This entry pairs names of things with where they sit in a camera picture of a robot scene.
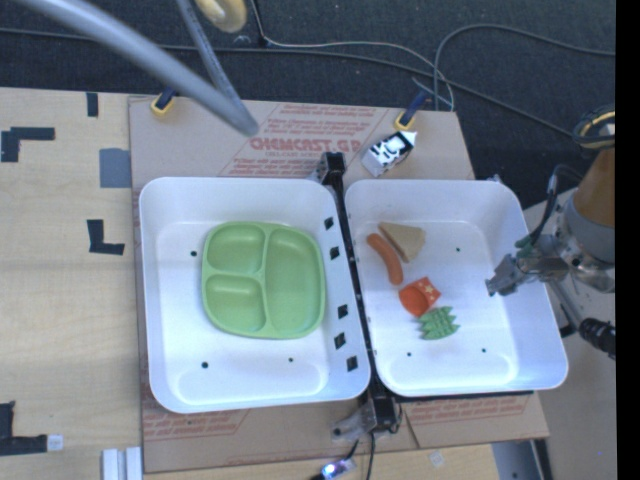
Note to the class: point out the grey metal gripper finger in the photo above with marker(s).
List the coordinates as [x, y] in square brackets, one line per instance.
[506, 267]
[502, 288]

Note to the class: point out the white plastic tray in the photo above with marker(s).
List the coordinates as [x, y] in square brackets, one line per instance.
[250, 368]
[480, 318]

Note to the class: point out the thin black rod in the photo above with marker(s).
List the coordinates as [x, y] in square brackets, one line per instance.
[356, 278]

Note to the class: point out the brown cardboard board red print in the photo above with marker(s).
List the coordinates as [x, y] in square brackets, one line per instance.
[200, 143]

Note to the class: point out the black and white carton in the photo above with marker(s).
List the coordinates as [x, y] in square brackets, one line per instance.
[387, 154]

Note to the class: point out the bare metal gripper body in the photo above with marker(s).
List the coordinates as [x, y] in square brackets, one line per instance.
[547, 266]

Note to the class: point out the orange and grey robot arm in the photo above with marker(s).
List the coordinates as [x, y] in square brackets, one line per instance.
[596, 193]

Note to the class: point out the tan bread slice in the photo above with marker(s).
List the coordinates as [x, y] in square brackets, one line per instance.
[406, 240]

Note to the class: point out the black cylinder on white bracket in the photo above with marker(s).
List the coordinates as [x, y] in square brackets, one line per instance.
[598, 334]

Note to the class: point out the orange sausage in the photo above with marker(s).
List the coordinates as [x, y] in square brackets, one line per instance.
[387, 259]

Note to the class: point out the green divided plate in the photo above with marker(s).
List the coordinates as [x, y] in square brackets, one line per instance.
[290, 283]

